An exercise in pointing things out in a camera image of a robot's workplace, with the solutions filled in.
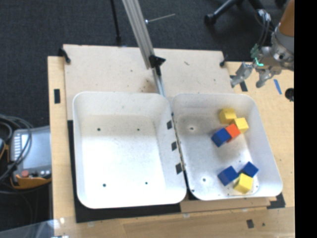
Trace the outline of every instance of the toy block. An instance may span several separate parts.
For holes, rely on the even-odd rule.
[[[212,137],[212,141],[216,144],[217,147],[220,147],[225,143],[231,136],[225,128],[219,129]]]
[[[233,119],[232,123],[238,127],[238,129],[241,133],[244,133],[249,129],[249,125],[247,123],[247,120],[244,117],[235,118],[235,119]]]
[[[259,169],[249,161],[239,173],[254,177],[258,171]]]
[[[219,119],[222,124],[229,124],[235,118],[237,118],[237,116],[234,109],[232,108],[222,109],[219,113]]]
[[[226,168],[218,174],[218,178],[222,182],[223,186],[226,186],[238,177],[238,173],[234,170],[232,166]]]
[[[252,189],[252,185],[253,185],[253,178],[250,176],[247,176],[244,173],[241,173],[239,175],[238,181],[236,182],[233,188],[245,194]]]
[[[233,138],[237,137],[238,135],[241,134],[240,130],[238,129],[238,127],[233,123],[229,126],[227,126],[226,131],[228,131],[228,133],[230,134],[230,139],[227,140],[227,142],[230,142]]]

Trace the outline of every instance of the wooden table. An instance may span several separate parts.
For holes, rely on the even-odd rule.
[[[66,64],[62,57],[48,57],[53,216],[59,222],[55,235],[123,238],[295,235],[294,103],[279,94],[273,80],[257,89],[255,72],[246,81],[247,92],[242,92],[239,85],[232,89],[229,75],[234,75],[240,63],[227,62],[221,68],[222,52],[214,51],[155,49],[157,56],[166,58],[162,65],[166,96],[171,98],[181,92],[234,92],[251,96],[258,105],[282,176],[286,207],[268,210],[267,206],[280,200],[275,197],[211,202],[185,199],[178,214],[76,223],[67,130],[72,96],[76,91],[85,90],[87,85],[94,90],[132,92],[155,92],[155,87],[151,72],[143,68],[138,48],[77,45],[64,45],[64,48],[71,64]],[[87,79],[87,71],[96,74],[93,87]],[[72,82],[74,77],[81,83]],[[290,71],[284,71],[276,79],[282,93],[294,87],[294,73]],[[60,100],[55,98],[57,90]]]

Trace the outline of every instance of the white tray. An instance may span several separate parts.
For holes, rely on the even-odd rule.
[[[217,147],[212,135],[225,127],[218,114],[234,108],[249,129],[231,142]],[[282,180],[255,102],[242,94],[180,94],[172,100],[174,121],[188,186],[200,200],[239,197],[271,197],[282,191]],[[237,172],[251,161],[258,169],[253,188],[246,194],[223,186],[217,175],[229,166]]]
[[[163,96],[82,92],[73,100],[73,124],[77,195],[86,207],[173,204],[185,197],[170,104]]]

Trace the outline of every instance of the dark carpet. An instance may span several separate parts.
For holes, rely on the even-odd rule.
[[[151,22],[154,48],[223,51],[231,61],[250,60],[261,26],[246,0],[222,15],[215,25],[204,16],[226,0],[139,0]],[[136,47],[121,0],[114,0],[121,44]],[[261,0],[276,25],[284,10],[274,0]],[[116,31],[110,0],[0,0],[0,114],[49,124],[47,57],[63,44],[114,46]],[[26,195],[0,194],[0,231],[51,217],[47,188]]]

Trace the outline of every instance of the blue cube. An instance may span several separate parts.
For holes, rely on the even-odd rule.
[[[221,173],[218,174],[218,178],[222,182],[223,186],[226,186],[236,178],[238,178],[238,173],[234,170],[232,166],[226,168]]]
[[[225,128],[221,128],[211,137],[217,147],[221,146],[224,142],[227,142],[230,138],[231,136]]]
[[[250,177],[254,177],[259,169],[254,166],[250,161],[244,166],[240,173],[244,173]]]

